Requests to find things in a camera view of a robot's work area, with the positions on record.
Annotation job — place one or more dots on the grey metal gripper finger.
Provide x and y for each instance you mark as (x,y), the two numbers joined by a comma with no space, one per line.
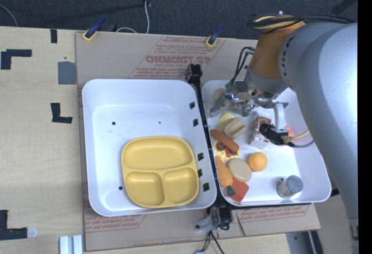
(220,104)
(246,110)

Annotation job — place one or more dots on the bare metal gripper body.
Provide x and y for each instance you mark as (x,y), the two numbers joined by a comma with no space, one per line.
(247,95)

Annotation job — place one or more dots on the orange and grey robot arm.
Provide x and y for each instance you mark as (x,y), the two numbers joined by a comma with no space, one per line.
(319,96)

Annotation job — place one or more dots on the beige bread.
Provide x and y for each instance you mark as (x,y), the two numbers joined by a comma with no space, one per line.
(234,128)

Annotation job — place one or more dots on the thin black rod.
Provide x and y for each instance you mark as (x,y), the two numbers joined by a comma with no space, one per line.
(207,130)

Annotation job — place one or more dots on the brown and white carton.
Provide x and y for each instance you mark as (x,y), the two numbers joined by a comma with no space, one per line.
(257,138)

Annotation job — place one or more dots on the orange-brown sausage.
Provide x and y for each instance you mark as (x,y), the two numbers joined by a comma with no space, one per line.
(225,139)

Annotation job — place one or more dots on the yellow pizza slice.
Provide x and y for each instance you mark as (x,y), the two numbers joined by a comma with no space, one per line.
(222,154)

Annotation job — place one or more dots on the orange fruit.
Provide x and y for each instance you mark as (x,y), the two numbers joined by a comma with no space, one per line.
(257,161)

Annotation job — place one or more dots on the beige round biscuit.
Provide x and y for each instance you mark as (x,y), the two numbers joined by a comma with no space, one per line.
(239,170)

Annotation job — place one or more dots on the orange carrot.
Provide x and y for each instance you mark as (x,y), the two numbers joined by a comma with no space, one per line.
(223,173)

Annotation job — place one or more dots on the white plastic tray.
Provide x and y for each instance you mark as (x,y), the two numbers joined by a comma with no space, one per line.
(139,107)
(290,165)

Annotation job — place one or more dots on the orange-red block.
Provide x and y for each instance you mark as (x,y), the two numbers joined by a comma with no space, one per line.
(240,190)

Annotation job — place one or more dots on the grey can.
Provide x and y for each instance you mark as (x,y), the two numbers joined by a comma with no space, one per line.
(292,186)

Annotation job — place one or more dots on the yellow divided plate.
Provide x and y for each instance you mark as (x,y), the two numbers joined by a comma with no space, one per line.
(158,171)

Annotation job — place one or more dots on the brown cardboard board red print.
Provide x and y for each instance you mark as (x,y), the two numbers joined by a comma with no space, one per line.
(130,55)

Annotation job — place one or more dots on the black cylinder on white bracket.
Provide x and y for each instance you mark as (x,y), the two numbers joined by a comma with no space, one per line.
(271,132)

